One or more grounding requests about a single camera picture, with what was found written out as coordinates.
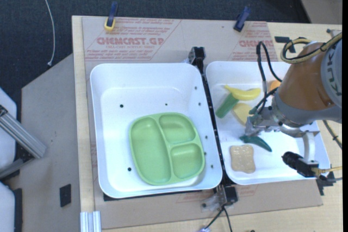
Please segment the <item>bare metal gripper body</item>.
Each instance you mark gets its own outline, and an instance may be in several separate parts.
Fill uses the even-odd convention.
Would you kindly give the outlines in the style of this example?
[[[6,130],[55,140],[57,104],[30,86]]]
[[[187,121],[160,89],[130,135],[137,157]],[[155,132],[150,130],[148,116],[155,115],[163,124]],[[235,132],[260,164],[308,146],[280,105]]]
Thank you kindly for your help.
[[[288,129],[286,118],[277,109],[264,109],[250,117],[250,133],[259,134],[263,131],[284,131]]]

